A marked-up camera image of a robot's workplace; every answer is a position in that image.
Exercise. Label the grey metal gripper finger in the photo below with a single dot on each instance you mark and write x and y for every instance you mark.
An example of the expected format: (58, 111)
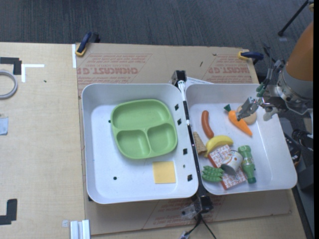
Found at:
(246, 107)
(254, 107)

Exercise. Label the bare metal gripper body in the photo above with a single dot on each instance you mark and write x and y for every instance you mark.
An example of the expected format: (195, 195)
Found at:
(280, 99)

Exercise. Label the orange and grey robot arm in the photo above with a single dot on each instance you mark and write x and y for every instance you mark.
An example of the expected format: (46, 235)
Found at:
(300, 58)

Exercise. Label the beige round biscuit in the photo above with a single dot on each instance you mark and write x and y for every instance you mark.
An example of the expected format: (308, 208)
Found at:
(251, 118)

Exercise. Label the orange carrot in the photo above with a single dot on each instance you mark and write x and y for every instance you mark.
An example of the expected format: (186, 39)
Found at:
(239, 124)

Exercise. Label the orange sausage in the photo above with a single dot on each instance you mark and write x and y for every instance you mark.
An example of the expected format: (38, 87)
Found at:
(206, 123)

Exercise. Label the yellow banana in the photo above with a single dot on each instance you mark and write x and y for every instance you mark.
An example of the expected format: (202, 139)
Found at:
(219, 141)

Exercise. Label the white can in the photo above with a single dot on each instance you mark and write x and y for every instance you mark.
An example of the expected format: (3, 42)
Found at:
(233, 159)

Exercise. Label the white plastic tray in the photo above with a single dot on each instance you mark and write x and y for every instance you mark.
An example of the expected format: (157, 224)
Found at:
(271, 158)
(129, 178)

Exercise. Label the green bottle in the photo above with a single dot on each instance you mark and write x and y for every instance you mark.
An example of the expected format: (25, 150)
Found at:
(248, 163)

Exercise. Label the white paper sheet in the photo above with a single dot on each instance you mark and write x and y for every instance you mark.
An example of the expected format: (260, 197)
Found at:
(197, 80)

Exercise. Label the orange and white carton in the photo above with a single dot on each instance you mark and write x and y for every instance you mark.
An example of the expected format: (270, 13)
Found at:
(218, 155)

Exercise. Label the brown waffle cone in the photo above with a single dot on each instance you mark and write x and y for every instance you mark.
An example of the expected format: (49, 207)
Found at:
(199, 143)

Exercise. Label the thin black and white rod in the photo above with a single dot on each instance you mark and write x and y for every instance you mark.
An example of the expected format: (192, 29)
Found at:
(185, 108)

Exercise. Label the green pea pods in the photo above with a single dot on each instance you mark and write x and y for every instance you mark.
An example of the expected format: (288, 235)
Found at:
(211, 174)

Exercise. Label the yellow cheese slice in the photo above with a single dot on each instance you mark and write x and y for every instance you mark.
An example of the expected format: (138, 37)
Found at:
(164, 172)

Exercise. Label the green divided plate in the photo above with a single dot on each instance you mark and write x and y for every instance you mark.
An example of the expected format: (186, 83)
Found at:
(139, 116)

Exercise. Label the brown cardboard board red print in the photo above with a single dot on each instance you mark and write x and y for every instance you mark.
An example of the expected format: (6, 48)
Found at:
(149, 61)

